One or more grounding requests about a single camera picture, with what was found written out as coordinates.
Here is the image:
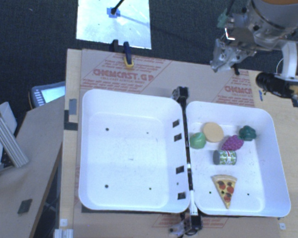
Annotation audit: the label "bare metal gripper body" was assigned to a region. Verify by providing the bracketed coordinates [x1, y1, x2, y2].
[222, 9, 298, 56]

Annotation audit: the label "black cylinder on white bracket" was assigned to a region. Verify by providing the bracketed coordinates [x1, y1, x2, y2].
[254, 38, 298, 100]

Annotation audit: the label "black block with thin wires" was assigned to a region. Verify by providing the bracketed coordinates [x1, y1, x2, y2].
[169, 212, 205, 237]
[171, 85, 191, 103]

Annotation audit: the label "small green can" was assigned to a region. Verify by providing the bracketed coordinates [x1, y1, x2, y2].
[211, 148, 239, 167]

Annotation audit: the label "purple grapes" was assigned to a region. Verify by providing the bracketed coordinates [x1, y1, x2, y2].
[221, 134, 245, 153]

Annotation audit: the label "pizza slice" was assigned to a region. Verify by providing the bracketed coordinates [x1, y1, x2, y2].
[208, 173, 239, 210]

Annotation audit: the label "thin black and white rod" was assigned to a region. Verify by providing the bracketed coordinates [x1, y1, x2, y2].
[172, 99, 206, 215]

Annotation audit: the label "white plastic tray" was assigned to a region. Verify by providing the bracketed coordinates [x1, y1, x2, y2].
[177, 100, 298, 223]
[73, 87, 200, 218]

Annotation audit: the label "green broccoli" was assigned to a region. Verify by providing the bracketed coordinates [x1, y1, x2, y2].
[237, 124, 259, 142]

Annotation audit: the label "tan round biscuit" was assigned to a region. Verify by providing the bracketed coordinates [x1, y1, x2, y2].
[201, 121, 226, 144]

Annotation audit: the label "brown cardboard board red print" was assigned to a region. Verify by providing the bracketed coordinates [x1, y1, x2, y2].
[66, 48, 295, 238]

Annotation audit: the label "green apple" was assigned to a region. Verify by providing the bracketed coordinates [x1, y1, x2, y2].
[188, 131, 207, 150]

